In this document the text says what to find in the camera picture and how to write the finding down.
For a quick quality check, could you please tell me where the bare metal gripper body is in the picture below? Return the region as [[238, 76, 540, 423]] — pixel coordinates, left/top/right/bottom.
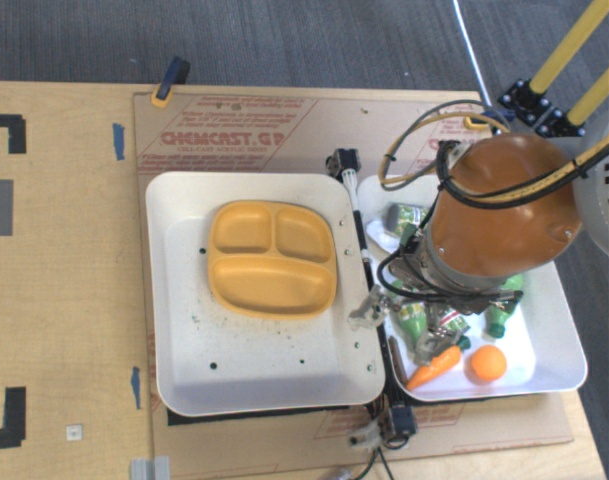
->
[[386, 237, 525, 317]]

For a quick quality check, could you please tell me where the orange carrot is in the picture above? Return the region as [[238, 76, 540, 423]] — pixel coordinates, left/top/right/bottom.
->
[[406, 345, 463, 392]]

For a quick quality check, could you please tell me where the orange ball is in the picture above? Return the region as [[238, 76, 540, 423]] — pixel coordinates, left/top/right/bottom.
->
[[464, 344, 508, 383]]

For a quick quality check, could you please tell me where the green and grey carton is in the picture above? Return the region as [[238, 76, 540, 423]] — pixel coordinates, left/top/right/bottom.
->
[[386, 202, 431, 237]]

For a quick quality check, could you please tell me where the thin black and white rod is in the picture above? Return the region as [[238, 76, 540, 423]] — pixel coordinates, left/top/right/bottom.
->
[[340, 166, 398, 404]]

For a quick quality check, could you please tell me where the white plastic tray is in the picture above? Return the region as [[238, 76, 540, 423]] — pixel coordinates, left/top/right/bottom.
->
[[356, 173, 589, 403], [144, 170, 388, 418]]

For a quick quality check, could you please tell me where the orange divided plate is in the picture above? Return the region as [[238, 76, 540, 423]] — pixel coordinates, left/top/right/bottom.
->
[[207, 200, 339, 321]]

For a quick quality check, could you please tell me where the brown cardboard board, red print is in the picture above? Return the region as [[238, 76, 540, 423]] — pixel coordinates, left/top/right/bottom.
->
[[132, 85, 576, 475]]

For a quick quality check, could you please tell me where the black block with thin wires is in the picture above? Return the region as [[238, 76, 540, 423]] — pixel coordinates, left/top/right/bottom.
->
[[326, 147, 361, 177], [383, 403, 419, 442]]

